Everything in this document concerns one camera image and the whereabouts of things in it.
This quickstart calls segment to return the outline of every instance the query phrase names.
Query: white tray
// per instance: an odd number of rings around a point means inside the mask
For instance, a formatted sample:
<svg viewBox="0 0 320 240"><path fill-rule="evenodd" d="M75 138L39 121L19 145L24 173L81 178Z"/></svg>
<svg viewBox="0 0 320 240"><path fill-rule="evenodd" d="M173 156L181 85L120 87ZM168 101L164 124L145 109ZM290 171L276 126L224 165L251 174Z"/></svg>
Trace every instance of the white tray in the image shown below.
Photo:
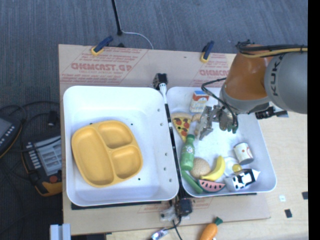
<svg viewBox="0 0 320 240"><path fill-rule="evenodd" d="M170 200L179 190L173 148L162 95L148 87L73 86L63 95L66 192L75 205ZM98 188L82 178L71 138L90 123L118 120L130 127L141 149L141 171L121 183Z"/></svg>
<svg viewBox="0 0 320 240"><path fill-rule="evenodd" d="M217 97L219 97L220 88L208 88ZM189 106L194 91L199 91L200 88L194 87L172 87L167 92L167 102L170 109L170 113L185 112L190 113ZM216 105L218 101L214 98L210 98L207 102L209 105ZM234 145L246 142L252 152L254 161L243 165L242 168L251 168L260 171L259 177L256 182L248 185L246 188L239 191L229 191L227 188L223 188L219 192L215 193L201 193L198 194L184 179L182 184L186 192L193 197L213 197L222 195L237 195L237 194L250 194L258 192L272 191L277 183L274 168L272 166L270 156L265 144L264 137L262 135L260 125L256 119L254 113L238 116L239 128L236 134L228 131L222 131L219 128L218 123L212 123L213 132L205 136L202 140L196 139L194 142L196 157L205 159L212 167L216 158L219 155L223 157L233 157L236 155L233 151ZM191 124L190 132L194 133L196 123ZM176 144L176 150L180 159L180 151L183 146L183 141L179 137L178 133L174 130L174 140ZM217 182L224 183L223 175Z"/></svg>

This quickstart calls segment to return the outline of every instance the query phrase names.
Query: green bottle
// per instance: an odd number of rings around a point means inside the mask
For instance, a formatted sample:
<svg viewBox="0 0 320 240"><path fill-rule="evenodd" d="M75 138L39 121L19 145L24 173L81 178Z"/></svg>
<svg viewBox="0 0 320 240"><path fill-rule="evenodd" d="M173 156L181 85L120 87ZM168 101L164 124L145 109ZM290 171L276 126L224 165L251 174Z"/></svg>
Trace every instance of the green bottle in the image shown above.
<svg viewBox="0 0 320 240"><path fill-rule="evenodd" d="M194 158L195 158L194 140L195 140L195 136L193 134L188 134L186 136L186 141L181 150L181 157L180 157L181 170L190 171L194 167Z"/></svg>

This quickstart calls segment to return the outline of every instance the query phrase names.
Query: black electronic device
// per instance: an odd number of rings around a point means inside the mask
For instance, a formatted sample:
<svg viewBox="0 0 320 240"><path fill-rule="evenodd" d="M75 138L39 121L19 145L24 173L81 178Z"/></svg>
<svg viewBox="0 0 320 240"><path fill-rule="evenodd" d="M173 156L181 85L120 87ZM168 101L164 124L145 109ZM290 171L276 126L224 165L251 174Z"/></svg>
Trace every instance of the black electronic device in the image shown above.
<svg viewBox="0 0 320 240"><path fill-rule="evenodd" d="M62 192L61 133L34 136L22 143L22 161L31 183L40 195Z"/></svg>
<svg viewBox="0 0 320 240"><path fill-rule="evenodd" d="M20 120L0 113L0 158L15 143L21 129Z"/></svg>

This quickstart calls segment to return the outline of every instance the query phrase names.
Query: blue clamp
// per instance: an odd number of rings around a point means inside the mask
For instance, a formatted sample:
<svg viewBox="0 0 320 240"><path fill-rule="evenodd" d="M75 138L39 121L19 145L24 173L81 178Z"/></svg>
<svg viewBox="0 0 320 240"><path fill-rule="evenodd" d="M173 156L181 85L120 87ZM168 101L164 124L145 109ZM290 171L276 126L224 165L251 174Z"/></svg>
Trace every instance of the blue clamp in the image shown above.
<svg viewBox="0 0 320 240"><path fill-rule="evenodd" d="M207 63L209 61L209 55L212 48L214 47L214 43L215 43L214 41L210 41L202 49L202 55L201 55L200 61L202 61L203 63Z"/></svg>
<svg viewBox="0 0 320 240"><path fill-rule="evenodd" d="M97 46L93 47L91 49L91 53L94 56L99 55L104 51L104 47L110 44L113 41L113 37L110 35L106 39L102 40Z"/></svg>

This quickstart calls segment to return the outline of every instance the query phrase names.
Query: yellow banana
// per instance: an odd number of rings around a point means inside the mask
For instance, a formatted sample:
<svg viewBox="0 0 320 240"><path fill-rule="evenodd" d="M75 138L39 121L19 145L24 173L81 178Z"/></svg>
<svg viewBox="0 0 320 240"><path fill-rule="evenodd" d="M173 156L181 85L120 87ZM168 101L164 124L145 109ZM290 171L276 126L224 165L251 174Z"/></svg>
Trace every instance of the yellow banana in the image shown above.
<svg viewBox="0 0 320 240"><path fill-rule="evenodd" d="M207 175L203 175L200 178L202 180L208 180L208 181L216 181L219 179L225 172L226 169L226 162L222 155L219 155L216 161L216 166L213 171L209 172Z"/></svg>

